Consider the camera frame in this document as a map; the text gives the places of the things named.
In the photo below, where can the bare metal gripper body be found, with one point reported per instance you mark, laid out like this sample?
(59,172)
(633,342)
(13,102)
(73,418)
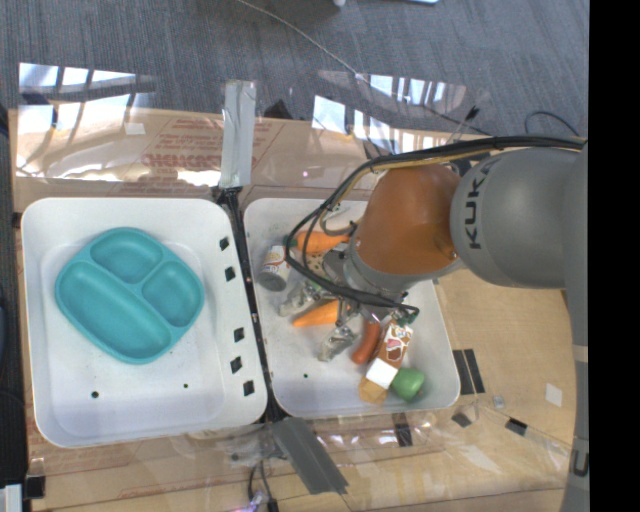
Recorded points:
(339,270)

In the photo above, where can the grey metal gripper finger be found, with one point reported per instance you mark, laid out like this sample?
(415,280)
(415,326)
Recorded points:
(300,299)
(338,342)

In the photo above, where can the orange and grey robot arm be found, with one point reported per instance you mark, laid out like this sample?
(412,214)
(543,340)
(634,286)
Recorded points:
(510,220)

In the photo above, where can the beige spotted toy food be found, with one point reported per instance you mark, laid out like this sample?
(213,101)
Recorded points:
(314,263)

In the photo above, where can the red sausage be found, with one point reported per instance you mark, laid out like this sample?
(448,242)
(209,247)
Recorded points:
(367,342)

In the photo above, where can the orange carrot with green top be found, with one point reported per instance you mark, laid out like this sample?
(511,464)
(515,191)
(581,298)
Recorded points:
(320,241)

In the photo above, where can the white can with red print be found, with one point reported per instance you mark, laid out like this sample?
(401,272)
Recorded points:
(274,267)

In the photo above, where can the white plastic tray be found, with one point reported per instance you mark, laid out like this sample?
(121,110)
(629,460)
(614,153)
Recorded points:
(320,385)
(125,400)

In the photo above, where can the brown and white carton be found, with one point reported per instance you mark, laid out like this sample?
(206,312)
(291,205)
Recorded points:
(395,350)

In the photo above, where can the tan toy bread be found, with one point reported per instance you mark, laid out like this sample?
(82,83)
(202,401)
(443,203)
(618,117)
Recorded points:
(372,392)

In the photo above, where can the green rounded toy food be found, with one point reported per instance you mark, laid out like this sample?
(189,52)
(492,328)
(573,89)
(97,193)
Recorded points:
(409,384)

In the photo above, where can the brown cardboard board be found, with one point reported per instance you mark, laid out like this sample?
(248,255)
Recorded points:
(510,350)

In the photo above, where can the teal divided plate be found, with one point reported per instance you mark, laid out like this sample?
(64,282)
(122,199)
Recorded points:
(120,310)

